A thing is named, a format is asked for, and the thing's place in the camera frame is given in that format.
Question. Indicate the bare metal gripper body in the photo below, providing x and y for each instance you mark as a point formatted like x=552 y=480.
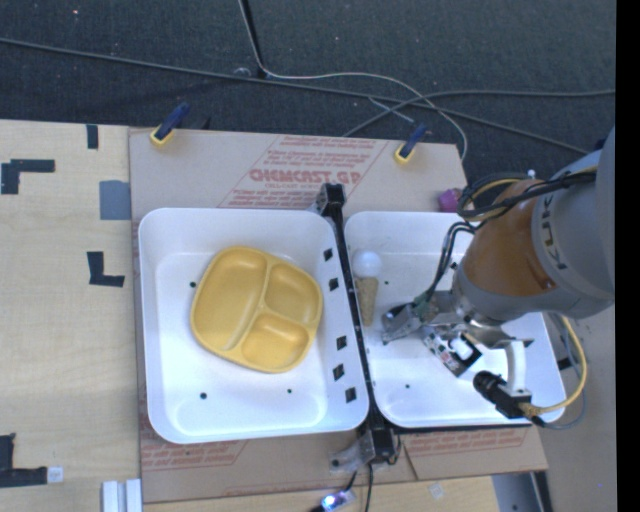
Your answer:
x=442 y=306

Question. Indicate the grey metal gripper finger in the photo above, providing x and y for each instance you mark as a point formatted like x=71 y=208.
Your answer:
x=406 y=332
x=398 y=315

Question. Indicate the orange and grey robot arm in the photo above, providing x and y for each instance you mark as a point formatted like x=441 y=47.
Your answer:
x=525 y=245

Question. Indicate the thin black rod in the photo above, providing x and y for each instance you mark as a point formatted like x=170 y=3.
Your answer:
x=353 y=305

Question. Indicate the white toy ice cream cone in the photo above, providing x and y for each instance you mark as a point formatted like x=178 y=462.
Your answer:
x=367 y=280

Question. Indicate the white plastic tray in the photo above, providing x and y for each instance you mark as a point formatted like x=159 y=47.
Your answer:
x=415 y=390
x=250 y=400

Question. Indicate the purple small toy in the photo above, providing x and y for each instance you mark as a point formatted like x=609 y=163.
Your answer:
x=449 y=200

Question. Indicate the yellow divided plate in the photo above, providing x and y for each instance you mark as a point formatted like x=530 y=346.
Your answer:
x=255 y=310

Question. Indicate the brown cardboard board red print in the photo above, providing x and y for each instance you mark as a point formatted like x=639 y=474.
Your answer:
x=200 y=170

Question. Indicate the black cylinder on white bracket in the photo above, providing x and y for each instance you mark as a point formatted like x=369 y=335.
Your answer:
x=515 y=362

